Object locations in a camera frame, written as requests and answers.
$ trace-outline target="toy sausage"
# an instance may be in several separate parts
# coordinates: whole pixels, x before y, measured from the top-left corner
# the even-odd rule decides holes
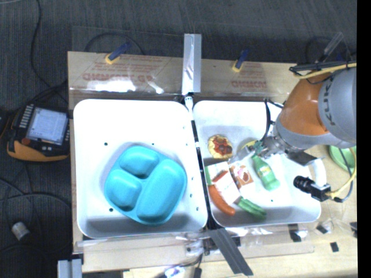
[[[214,205],[222,212],[226,213],[229,216],[233,216],[236,213],[236,210],[229,206],[223,198],[220,196],[218,190],[214,185],[208,185],[209,196],[213,201]]]

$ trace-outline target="blue clamp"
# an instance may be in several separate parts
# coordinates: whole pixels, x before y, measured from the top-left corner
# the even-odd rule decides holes
[[[241,71],[242,64],[246,60],[246,58],[248,57],[248,53],[249,53],[248,49],[245,49],[245,50],[241,51],[241,54],[239,55],[239,58],[233,63],[233,67],[232,67],[233,71],[235,71],[235,72]]]
[[[112,53],[106,55],[106,62],[109,65],[112,65],[114,62],[116,62],[120,58],[120,54],[125,53],[128,51],[128,49],[131,47],[130,42],[126,42],[117,49],[115,49]]]

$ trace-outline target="green bottle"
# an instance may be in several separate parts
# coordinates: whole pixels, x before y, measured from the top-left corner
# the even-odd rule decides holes
[[[274,175],[270,165],[268,165],[257,155],[253,155],[252,159],[254,161],[255,171],[262,180],[265,189],[268,191],[273,191],[274,189],[278,188],[280,183]]]

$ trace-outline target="blue sectioned plate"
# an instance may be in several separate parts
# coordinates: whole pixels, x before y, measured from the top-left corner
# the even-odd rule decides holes
[[[104,196],[123,215],[156,226],[171,218],[186,186],[182,166],[153,149],[135,145],[114,163],[104,184]]]

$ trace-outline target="white tray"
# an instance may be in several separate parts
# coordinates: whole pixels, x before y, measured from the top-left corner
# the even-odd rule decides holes
[[[91,238],[196,232],[207,221],[205,196],[187,109],[172,101],[83,100],[74,109],[77,224]],[[104,182],[129,146],[145,145],[180,163],[187,187],[171,219],[140,224],[112,209]]]
[[[270,105],[271,119],[276,120],[280,109]],[[194,106],[194,119],[199,138],[203,165],[219,162],[208,151],[208,140],[220,134],[227,137],[234,152],[247,142],[261,139],[265,132],[266,112],[262,102],[241,101],[200,101]],[[275,155],[267,159],[281,186],[274,191],[266,191],[252,164],[248,165],[254,182],[241,189],[241,194],[258,204],[267,212],[264,221],[257,221],[237,205],[236,214],[228,216],[211,202],[213,218],[225,227],[247,227],[313,222],[321,214],[321,204],[309,194],[293,186],[296,176],[311,177],[308,167],[303,167],[285,155]]]

